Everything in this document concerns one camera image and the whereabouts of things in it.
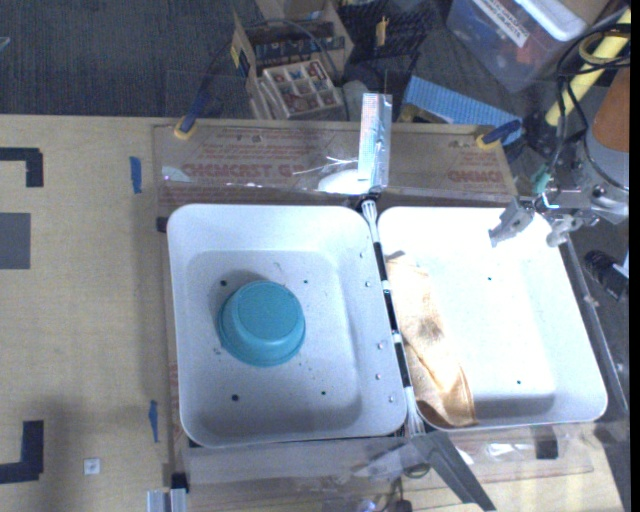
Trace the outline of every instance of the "brown cloth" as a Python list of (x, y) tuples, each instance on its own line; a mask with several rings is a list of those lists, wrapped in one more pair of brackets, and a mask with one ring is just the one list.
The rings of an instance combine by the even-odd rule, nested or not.
[(418, 409), (435, 426), (476, 424), (473, 395), (434, 304), (429, 274), (403, 253), (387, 260), (387, 274)]

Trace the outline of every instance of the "yellow tube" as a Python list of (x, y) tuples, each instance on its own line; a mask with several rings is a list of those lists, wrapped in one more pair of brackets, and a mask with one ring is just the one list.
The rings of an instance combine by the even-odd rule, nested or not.
[[(627, 9), (620, 19), (618, 23), (631, 23), (631, 9)], [(602, 42), (598, 45), (598, 47), (593, 52), (594, 57), (600, 58), (613, 58), (618, 53), (622, 51), (629, 40), (624, 37), (616, 37), (616, 36), (608, 36), (605, 37)], [(589, 64), (585, 64), (582, 66), (582, 70), (589, 69), (591, 66)], [(598, 71), (594, 71), (592, 73), (585, 73), (584, 75), (577, 75), (571, 80), (571, 88), (576, 96), (576, 99), (580, 101), (587, 91), (596, 83), (600, 75), (604, 73), (604, 69), (600, 69)], [(564, 91), (562, 98), (564, 100), (564, 104), (566, 105), (566, 115), (573, 110), (573, 102), (569, 97), (569, 93)], [(558, 126), (558, 120), (560, 119), (560, 105), (558, 102), (554, 103), (554, 105), (549, 109), (547, 115), (545, 116), (545, 121), (549, 126)]]

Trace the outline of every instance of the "blue round lid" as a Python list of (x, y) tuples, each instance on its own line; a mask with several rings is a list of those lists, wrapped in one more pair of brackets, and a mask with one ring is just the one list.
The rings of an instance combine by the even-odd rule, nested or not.
[(271, 281), (254, 281), (234, 292), (218, 312), (222, 346), (254, 366), (275, 366), (298, 353), (305, 319), (298, 299)]

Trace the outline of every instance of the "gray square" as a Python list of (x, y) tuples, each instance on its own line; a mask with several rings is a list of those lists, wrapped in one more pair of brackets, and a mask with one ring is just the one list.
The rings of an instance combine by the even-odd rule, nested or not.
[(0, 270), (31, 268), (31, 214), (0, 213)]

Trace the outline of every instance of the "wooden table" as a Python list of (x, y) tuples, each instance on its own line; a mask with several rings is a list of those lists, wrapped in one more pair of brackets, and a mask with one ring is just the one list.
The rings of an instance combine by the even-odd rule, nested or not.
[[(24, 163), (0, 162), (0, 212), (31, 215), (30, 269), (0, 270), (0, 463), (20, 459), (23, 421), (45, 425), (44, 472), (38, 481), (0, 485), (0, 508), (144, 510), (147, 490), (168, 484), (174, 462), (165, 238), (155, 226), (152, 177), (152, 127), (169, 123), (0, 119), (0, 147), (37, 147), (45, 162), (42, 188), (25, 187)], [(132, 189), (130, 157), (142, 165), (140, 194)], [(159, 442), (148, 419), (152, 400)], [(592, 472), (485, 489), (499, 510), (622, 510), (604, 451), (598, 443), (588, 450)], [(85, 476), (84, 459), (96, 457), (100, 473)], [(407, 496), (414, 510), (455, 502), (448, 489)], [(204, 511), (193, 498), (190, 510)]]

